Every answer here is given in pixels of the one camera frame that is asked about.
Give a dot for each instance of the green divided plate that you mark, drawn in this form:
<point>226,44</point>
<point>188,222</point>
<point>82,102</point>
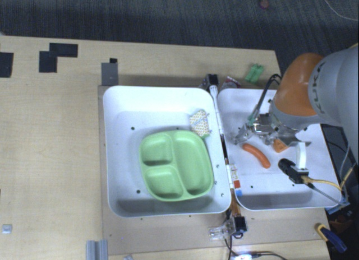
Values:
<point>190,166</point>

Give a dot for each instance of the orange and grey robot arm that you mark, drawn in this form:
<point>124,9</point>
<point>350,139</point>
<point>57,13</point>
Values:
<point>322,85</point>

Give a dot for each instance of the green ribbed toy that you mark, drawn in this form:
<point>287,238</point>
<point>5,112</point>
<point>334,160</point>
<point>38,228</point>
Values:
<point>254,73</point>

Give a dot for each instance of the orange toy wedge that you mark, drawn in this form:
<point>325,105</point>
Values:
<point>280,146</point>

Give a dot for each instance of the small white square block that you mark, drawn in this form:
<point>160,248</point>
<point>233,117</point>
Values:
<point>7,229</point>

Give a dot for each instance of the white plastic tray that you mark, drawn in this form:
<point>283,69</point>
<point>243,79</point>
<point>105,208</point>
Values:
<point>123,152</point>
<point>280,191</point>

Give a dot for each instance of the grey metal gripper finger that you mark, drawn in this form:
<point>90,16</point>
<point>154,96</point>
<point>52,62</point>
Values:
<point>240,136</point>
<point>268,140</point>

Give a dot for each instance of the orange sausage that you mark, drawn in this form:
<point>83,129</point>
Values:
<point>256,153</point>

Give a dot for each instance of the yellow patterned white packet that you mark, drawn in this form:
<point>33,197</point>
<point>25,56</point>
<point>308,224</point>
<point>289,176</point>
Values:
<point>199,123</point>

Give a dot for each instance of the red and white packet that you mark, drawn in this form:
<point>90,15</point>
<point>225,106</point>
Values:
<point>231,83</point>

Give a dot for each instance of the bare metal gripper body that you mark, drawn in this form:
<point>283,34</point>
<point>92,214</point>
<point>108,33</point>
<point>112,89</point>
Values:
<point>265,125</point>

